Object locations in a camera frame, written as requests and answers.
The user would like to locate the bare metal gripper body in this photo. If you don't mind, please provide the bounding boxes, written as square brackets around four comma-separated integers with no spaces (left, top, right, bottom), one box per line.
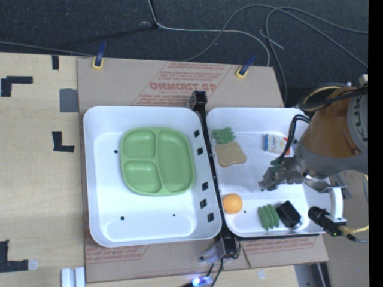
[270,157,330,191]

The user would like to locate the white plastic tray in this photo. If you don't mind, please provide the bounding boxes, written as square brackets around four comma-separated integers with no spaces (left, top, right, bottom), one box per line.
[206,106,333,238]
[83,105,223,248]

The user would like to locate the white and blue carton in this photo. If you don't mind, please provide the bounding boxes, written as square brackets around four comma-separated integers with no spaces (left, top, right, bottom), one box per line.
[263,133,296,157]

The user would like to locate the green pea pods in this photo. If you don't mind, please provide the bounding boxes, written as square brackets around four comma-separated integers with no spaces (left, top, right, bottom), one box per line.
[257,204,281,231]
[211,127,236,145]

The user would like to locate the black box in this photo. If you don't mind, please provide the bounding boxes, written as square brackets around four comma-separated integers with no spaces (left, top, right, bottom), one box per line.
[275,200,302,229]

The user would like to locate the orange fruit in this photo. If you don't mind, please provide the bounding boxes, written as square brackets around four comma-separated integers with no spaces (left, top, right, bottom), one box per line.
[222,193,244,215]

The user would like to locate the brown toast slice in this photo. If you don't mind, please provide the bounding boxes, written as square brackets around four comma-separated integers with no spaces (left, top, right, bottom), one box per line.
[214,141,248,168]

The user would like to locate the thin black rod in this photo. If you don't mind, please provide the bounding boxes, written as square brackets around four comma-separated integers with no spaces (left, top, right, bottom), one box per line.
[197,108,227,239]

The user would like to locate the green divided plate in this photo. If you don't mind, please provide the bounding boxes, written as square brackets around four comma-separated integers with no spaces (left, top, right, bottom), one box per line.
[120,127,196,196]

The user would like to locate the brown cardboard board red print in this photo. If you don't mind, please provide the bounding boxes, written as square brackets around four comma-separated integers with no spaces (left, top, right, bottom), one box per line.
[76,57,330,283]

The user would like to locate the black cylinder on white bracket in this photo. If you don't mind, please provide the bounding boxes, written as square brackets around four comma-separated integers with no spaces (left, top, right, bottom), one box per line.
[308,185,348,237]

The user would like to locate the black block with thin wires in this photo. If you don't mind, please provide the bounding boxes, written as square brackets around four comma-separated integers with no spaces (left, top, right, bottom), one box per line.
[189,90,208,111]
[220,236,241,258]

